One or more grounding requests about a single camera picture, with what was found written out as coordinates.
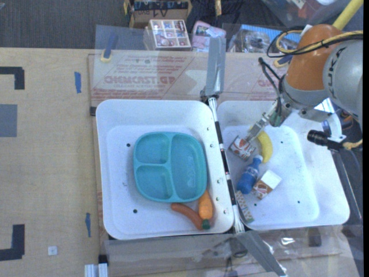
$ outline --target toy bottle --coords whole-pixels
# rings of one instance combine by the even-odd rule
[[[241,179],[237,183],[237,190],[243,194],[249,194],[259,176],[259,164],[263,161],[261,155],[254,157],[253,162],[249,164],[243,172]]]

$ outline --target wooden board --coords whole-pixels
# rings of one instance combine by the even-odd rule
[[[11,248],[13,225],[25,225],[25,254],[0,261],[0,276],[82,276],[97,263],[89,52],[0,48],[0,66],[25,70],[24,90],[0,75],[0,103],[17,105],[17,136],[0,138],[0,250]],[[49,256],[49,246],[58,254]]]

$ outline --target blue divided tray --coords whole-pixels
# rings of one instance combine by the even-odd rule
[[[199,141],[188,134],[142,135],[134,146],[133,169],[138,191],[154,201],[193,201],[206,189],[204,151]]]

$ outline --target toy sausage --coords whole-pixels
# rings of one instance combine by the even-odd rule
[[[198,230],[202,230],[202,219],[200,218],[199,214],[195,212],[193,209],[182,203],[172,203],[171,208],[172,210],[188,217],[194,223],[195,227]]]

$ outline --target toy carrot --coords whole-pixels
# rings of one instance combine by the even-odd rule
[[[213,203],[208,190],[198,199],[198,214],[202,219],[202,228],[210,229],[209,219],[213,217]]]

